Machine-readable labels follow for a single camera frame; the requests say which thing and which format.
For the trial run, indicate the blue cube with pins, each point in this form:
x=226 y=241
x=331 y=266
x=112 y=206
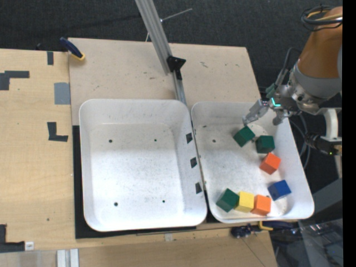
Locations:
x=279 y=190

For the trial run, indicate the pale wood board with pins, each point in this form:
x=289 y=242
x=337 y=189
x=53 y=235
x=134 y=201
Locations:
x=125 y=71

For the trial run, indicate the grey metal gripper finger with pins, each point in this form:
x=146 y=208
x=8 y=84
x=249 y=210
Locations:
x=281 y=117
x=256 y=111

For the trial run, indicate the yellow cube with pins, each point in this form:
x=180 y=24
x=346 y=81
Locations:
x=245 y=202

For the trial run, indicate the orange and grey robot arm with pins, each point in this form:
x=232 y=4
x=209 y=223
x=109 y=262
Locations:
x=320 y=54

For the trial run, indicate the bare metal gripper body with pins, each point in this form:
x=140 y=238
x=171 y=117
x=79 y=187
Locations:
x=294 y=97

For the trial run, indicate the green cube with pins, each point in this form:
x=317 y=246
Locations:
x=227 y=200
x=265 y=144
x=244 y=136

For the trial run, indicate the black cylinder on white bracket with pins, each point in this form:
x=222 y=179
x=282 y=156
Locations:
x=320 y=142

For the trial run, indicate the white plastic tray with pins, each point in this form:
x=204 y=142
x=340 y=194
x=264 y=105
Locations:
x=233 y=165
x=133 y=171

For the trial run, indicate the orange cube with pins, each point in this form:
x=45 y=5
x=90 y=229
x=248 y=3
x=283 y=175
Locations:
x=269 y=163
x=261 y=204

